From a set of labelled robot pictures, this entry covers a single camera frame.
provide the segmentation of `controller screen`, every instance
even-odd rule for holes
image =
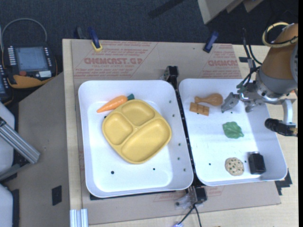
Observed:
[[[42,46],[16,48],[16,56],[20,70],[35,71],[48,69]]]

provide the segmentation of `metal rod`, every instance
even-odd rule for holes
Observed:
[[[40,153],[25,140],[23,140],[20,135],[14,131],[5,120],[0,117],[0,136],[14,149],[16,149],[25,159],[27,159],[31,164],[38,161]]]
[[[88,210],[70,210],[70,227],[88,227]]]

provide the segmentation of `white tray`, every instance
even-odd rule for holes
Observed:
[[[133,93],[154,107],[172,129],[169,143],[143,164],[123,160],[102,134],[109,112],[96,113],[100,105],[119,95]],[[79,88],[86,185],[99,198],[149,192],[183,190],[193,181],[193,171],[175,90],[161,80],[97,80]]]
[[[9,190],[0,184],[0,226],[13,226],[13,195]]]
[[[287,174],[276,133],[264,126],[265,120],[270,118],[266,105],[246,113],[244,103],[239,102],[232,110],[222,113],[220,106],[201,103],[210,107],[209,116],[189,111],[190,102],[194,102],[195,96],[220,93],[226,98],[230,92],[236,93],[236,85],[240,81],[185,79],[179,85],[196,174],[201,182],[209,186],[280,180]],[[222,125],[232,121],[242,128],[244,137],[230,139],[225,136]],[[254,151],[264,157],[267,171],[261,175],[250,173],[248,157]],[[225,170],[225,160],[230,157],[237,157],[244,163],[243,175],[232,176]]]

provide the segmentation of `yellow divided plate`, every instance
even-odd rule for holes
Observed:
[[[171,138],[166,120],[148,103],[138,99],[113,110],[104,119],[102,131],[111,147],[134,164],[152,158]]]

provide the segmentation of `toy carrot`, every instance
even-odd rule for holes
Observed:
[[[97,113],[101,113],[101,112],[108,111],[108,110],[113,110],[115,108],[118,108],[120,105],[122,105],[126,101],[132,100],[132,99],[134,99],[133,94],[131,94],[129,96],[121,95],[121,96],[115,97],[114,99],[110,100],[109,102],[104,104],[102,107],[100,107],[97,110]]]

